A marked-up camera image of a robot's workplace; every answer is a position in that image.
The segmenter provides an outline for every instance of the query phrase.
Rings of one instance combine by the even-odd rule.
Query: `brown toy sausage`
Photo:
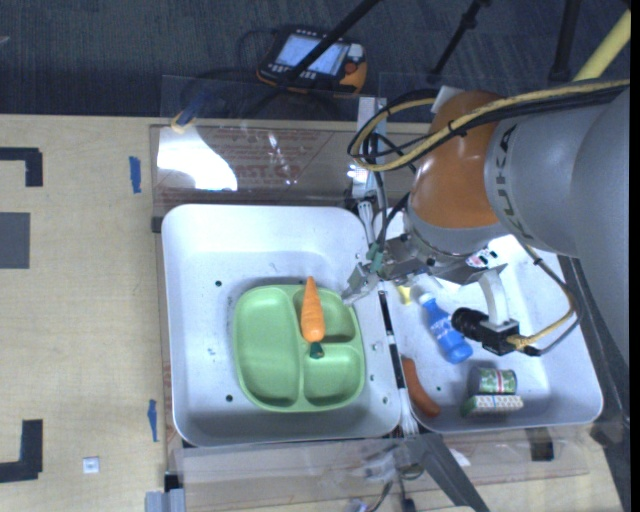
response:
[[[435,418],[440,414],[440,406],[433,401],[422,387],[422,384],[420,384],[418,373],[416,372],[416,363],[413,359],[403,357],[402,370],[404,371],[409,398],[411,398],[413,404],[429,418]]]

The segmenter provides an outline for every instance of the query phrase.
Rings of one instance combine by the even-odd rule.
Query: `sink basin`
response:
[[[260,286],[236,305],[233,348],[240,386],[256,405],[277,412],[344,407],[362,391],[364,353],[352,307],[320,288],[326,334],[314,359],[300,332],[304,285]]]
[[[347,310],[361,342],[343,326],[328,332],[333,341],[323,345],[326,361],[317,365],[292,357],[291,340],[272,354],[282,365],[282,375],[269,377],[277,391],[260,381],[266,361],[251,362],[253,349],[234,347],[236,314],[251,316],[252,308],[281,300],[270,297],[243,311],[243,297],[252,290],[301,287],[310,275],[326,296],[343,290],[367,252],[355,215],[323,206],[182,205],[163,220],[162,247],[173,418],[185,441],[221,446],[373,438],[398,425],[400,396],[375,293]],[[298,307],[296,294],[288,297]],[[263,359],[275,350],[261,348]],[[336,375],[348,378],[340,382]]]

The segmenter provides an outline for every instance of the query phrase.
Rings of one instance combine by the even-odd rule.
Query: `can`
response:
[[[467,387],[469,396],[515,395],[518,389],[518,379],[513,370],[474,366],[469,372]]]

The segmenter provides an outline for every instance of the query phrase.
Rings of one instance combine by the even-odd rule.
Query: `divided green plate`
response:
[[[352,307],[318,288],[326,333],[324,357],[309,356],[300,332],[304,285],[260,286],[245,292],[233,319],[233,348],[240,386],[256,405],[278,412],[343,407],[364,386],[362,336]]]

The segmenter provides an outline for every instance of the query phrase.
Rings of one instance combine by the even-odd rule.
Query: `wooden table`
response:
[[[163,488],[167,454],[149,128],[158,119],[0,116],[0,147],[43,154],[44,183],[0,161],[0,212],[30,214],[28,269],[0,269],[0,461],[19,458],[23,420],[42,419],[43,471],[0,484],[0,510],[126,512]],[[130,157],[139,159],[139,193]],[[157,403],[158,441],[147,417]],[[589,473],[481,485],[495,510],[621,510],[602,449]],[[99,457],[99,473],[83,459]],[[439,490],[419,509],[449,507]],[[344,510],[345,502],[261,508]],[[398,510],[396,500],[381,511]]]

